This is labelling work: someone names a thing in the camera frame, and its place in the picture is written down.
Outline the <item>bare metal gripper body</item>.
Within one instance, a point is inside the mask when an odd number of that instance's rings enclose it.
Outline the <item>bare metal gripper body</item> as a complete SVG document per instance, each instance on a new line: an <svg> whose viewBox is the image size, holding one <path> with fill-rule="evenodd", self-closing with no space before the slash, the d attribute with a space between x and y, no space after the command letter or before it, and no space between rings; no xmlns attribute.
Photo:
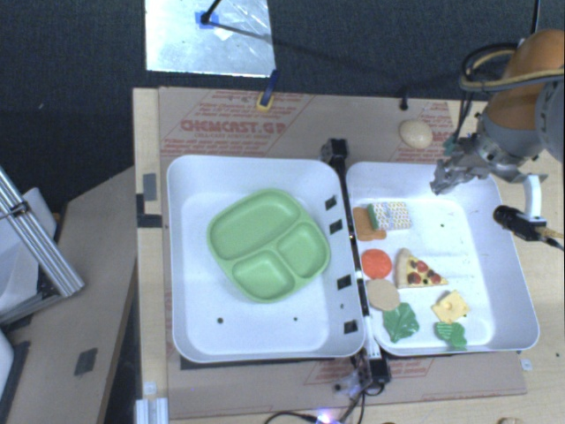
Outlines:
<svg viewBox="0 0 565 424"><path fill-rule="evenodd" d="M445 159L437 163L436 179L483 179L489 174L502 179L526 177L519 170L525 159L508 153L488 135L473 133L459 139L452 135L443 148Z"/></svg>

